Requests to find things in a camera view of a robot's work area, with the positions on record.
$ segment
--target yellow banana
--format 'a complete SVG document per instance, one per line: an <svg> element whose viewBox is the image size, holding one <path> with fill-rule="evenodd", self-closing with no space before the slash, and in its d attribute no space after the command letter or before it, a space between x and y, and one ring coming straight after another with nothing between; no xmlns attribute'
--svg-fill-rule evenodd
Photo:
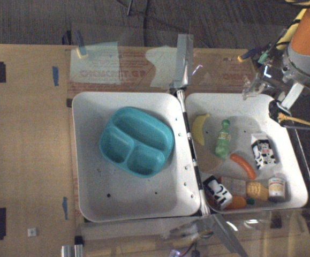
<svg viewBox="0 0 310 257"><path fill-rule="evenodd" d="M192 126L192 136L194 141L199 143L200 145L204 146L205 145L205 139L202 134L202 126L205 122L205 120L209 117L210 115L204 114L204 115L199 115L196 117L196 119L193 122Z"/></svg>

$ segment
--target teal divided plate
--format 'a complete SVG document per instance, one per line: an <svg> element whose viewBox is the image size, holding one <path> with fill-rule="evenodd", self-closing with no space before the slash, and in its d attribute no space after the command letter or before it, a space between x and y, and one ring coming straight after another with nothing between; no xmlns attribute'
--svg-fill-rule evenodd
<svg viewBox="0 0 310 257"><path fill-rule="evenodd" d="M106 160L143 178L161 171L173 145L171 128L134 107L117 110L99 140L100 152Z"/></svg>

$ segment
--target dark floor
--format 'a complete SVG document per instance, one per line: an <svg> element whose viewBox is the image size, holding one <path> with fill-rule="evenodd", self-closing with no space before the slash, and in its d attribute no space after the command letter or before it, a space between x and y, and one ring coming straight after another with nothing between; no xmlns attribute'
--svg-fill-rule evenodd
<svg viewBox="0 0 310 257"><path fill-rule="evenodd" d="M66 31L79 29L86 43L132 35L139 46L175 45L176 33L183 32L194 34L196 47L252 49L276 40L299 12L280 0L134 0L127 16L128 3L0 0L0 43L61 44ZM292 113L310 121L310 95L302 96ZM310 131L290 134L310 193Z"/></svg>

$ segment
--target white can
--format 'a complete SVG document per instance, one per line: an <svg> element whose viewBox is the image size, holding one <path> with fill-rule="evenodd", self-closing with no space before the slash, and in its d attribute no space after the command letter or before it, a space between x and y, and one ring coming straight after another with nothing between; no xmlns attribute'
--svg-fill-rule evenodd
<svg viewBox="0 0 310 257"><path fill-rule="evenodd" d="M285 201L285 179L281 177L271 177L268 180L269 201Z"/></svg>

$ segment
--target green bottle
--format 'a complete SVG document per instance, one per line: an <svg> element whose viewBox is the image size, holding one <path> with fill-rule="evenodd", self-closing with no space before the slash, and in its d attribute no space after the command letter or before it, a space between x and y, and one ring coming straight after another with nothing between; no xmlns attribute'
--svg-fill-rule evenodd
<svg viewBox="0 0 310 257"><path fill-rule="evenodd" d="M215 147L215 155L218 156L220 159L225 159L229 153L230 141L231 141L231 134L229 131L230 121L223 120L221 122L222 129L219 131L217 145Z"/></svg>

